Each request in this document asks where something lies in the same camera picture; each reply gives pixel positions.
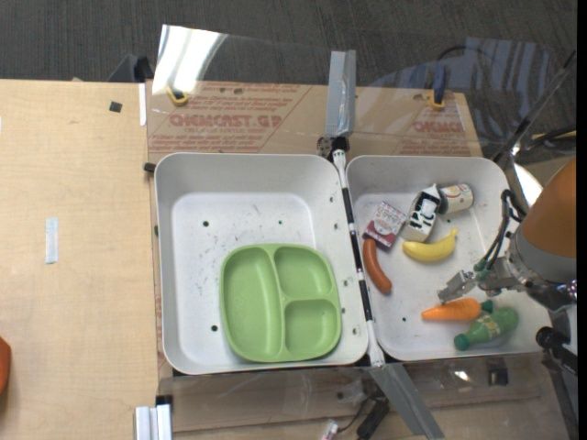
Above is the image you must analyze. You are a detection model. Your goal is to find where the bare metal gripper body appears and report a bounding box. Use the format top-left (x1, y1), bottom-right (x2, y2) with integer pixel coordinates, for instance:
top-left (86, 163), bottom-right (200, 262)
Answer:
top-left (474, 256), bottom-right (531, 293)

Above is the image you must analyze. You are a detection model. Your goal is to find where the orange carrot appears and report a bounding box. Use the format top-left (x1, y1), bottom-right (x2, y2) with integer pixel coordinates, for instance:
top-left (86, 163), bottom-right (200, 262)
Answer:
top-left (420, 296), bottom-right (495, 324)

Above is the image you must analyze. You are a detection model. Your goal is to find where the white plastic tray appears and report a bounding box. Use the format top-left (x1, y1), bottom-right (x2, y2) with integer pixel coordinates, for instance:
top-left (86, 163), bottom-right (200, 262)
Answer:
top-left (153, 151), bottom-right (371, 377)
top-left (344, 154), bottom-right (554, 363)

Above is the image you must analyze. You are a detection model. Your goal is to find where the yellow banana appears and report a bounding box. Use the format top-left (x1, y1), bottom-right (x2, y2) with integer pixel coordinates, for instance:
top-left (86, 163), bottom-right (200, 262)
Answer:
top-left (402, 227), bottom-right (460, 264)

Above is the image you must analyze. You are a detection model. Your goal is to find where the green bottle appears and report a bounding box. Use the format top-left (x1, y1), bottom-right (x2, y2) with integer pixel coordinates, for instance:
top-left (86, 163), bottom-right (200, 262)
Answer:
top-left (453, 306), bottom-right (521, 352)

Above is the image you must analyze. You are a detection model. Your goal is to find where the black and white milk carton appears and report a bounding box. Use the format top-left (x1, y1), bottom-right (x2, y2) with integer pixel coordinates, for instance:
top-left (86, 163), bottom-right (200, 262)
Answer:
top-left (400, 182), bottom-right (443, 244)

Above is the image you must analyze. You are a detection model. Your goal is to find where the orange sausage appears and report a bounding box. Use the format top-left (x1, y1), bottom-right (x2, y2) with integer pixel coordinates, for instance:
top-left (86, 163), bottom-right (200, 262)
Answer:
top-left (361, 237), bottom-right (393, 295)

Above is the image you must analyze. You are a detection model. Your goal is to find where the white can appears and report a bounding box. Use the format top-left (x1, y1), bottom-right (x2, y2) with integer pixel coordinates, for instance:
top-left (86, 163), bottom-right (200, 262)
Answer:
top-left (437, 182), bottom-right (475, 216)

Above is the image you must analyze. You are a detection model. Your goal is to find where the pink and maroon carton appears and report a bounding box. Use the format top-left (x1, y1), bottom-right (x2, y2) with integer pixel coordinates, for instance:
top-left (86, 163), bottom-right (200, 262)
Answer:
top-left (362, 200), bottom-right (408, 251)

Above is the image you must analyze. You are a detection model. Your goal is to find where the thin black and white rod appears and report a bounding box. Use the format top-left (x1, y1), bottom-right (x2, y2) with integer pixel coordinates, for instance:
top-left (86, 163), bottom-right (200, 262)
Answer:
top-left (330, 148), bottom-right (386, 369)

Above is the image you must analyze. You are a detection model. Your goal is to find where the green divided plate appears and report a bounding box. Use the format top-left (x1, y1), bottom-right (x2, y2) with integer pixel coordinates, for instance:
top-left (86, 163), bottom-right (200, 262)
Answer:
top-left (219, 242), bottom-right (343, 364)

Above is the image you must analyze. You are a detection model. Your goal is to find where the brown cardboard board, red print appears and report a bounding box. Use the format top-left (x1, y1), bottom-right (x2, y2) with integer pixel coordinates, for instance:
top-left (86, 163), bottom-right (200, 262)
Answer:
top-left (144, 79), bottom-right (557, 434)

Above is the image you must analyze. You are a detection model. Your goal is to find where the black cylinder on white bracket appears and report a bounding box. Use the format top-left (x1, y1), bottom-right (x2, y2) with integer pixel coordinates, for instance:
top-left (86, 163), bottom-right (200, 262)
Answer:
top-left (534, 303), bottom-right (578, 377)

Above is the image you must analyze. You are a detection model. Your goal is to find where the black block with thin wires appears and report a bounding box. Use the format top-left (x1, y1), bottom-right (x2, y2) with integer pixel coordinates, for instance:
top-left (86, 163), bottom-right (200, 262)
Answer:
top-left (355, 398), bottom-right (392, 439)

